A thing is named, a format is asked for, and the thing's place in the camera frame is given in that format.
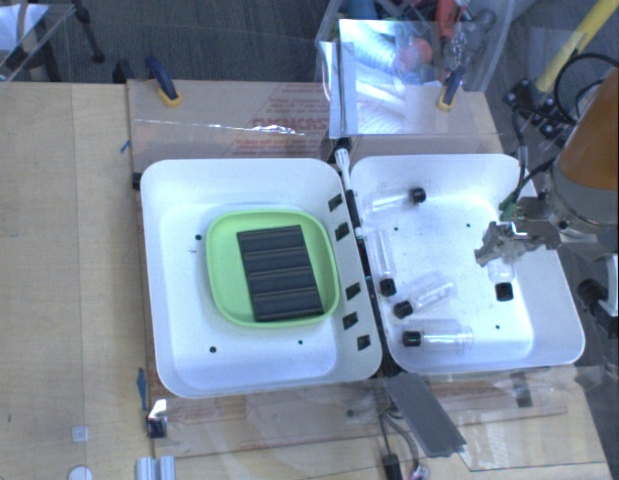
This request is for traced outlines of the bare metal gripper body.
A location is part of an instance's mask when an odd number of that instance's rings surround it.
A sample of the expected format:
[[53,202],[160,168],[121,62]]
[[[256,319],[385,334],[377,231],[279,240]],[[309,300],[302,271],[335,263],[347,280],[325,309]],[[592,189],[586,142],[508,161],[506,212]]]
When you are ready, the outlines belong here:
[[511,239],[515,251],[534,251],[561,245],[558,228],[550,222],[546,201],[539,197],[520,198],[511,219]]

